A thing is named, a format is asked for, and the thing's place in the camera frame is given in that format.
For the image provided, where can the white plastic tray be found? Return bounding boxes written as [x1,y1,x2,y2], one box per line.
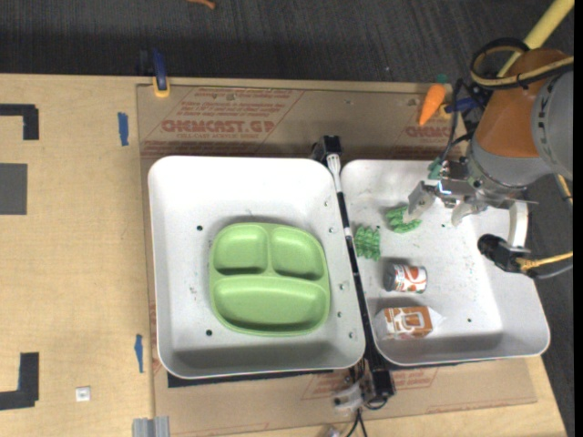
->
[147,155,367,381]
[340,158,552,367]

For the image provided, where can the thin black and white rod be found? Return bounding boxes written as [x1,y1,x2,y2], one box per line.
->
[325,152,389,373]

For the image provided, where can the orange toy carrot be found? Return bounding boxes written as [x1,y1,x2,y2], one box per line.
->
[417,74,450,127]

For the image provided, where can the brown cardboard board red print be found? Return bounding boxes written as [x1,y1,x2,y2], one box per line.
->
[136,83,539,437]

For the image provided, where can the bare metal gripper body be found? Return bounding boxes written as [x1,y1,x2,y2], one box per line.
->
[421,160,538,212]

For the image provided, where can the green toy broccoli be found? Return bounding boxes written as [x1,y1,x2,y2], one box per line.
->
[384,205,423,235]
[353,225,383,262]

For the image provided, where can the black cylinder on white bracket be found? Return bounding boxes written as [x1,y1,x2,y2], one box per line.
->
[476,200,532,273]

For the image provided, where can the black block with thin wires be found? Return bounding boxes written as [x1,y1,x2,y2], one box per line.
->
[370,370,396,401]
[311,135,343,162]

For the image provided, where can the orange and white carton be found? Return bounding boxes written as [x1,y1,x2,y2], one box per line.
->
[373,306,445,342]

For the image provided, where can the small red and white can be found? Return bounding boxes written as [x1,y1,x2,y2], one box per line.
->
[382,262,429,295]

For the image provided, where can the green divided plate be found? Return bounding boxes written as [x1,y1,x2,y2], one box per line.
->
[208,222,332,337]

